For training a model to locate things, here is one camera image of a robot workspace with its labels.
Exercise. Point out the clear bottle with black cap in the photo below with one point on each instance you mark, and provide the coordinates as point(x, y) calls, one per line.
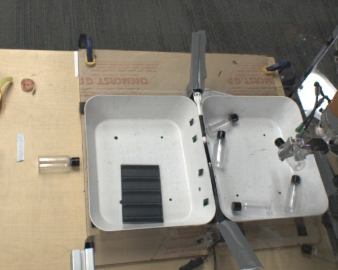
point(312, 250)
point(298, 164)
point(292, 195)
point(253, 207)
point(219, 124)
point(55, 163)
point(218, 153)

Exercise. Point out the black ridged rectangular insert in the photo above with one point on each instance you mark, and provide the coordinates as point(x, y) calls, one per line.
point(141, 193)

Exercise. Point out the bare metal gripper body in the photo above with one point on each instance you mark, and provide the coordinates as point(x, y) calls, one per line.
point(318, 145)

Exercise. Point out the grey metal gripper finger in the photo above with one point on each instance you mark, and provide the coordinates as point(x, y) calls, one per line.
point(286, 151)
point(300, 150)

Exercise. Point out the pink round biscuit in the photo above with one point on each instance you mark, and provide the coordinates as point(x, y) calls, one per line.
point(27, 84)

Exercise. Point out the brown cardboard board red print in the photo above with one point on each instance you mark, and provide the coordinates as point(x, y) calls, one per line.
point(157, 72)

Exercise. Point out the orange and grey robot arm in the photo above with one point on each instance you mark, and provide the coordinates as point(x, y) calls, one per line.
point(337, 103)

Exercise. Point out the thin black and white rod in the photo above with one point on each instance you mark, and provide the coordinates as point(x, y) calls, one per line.
point(209, 162)

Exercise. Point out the white plastic tray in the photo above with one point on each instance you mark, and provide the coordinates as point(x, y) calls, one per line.
point(256, 164)
point(146, 148)

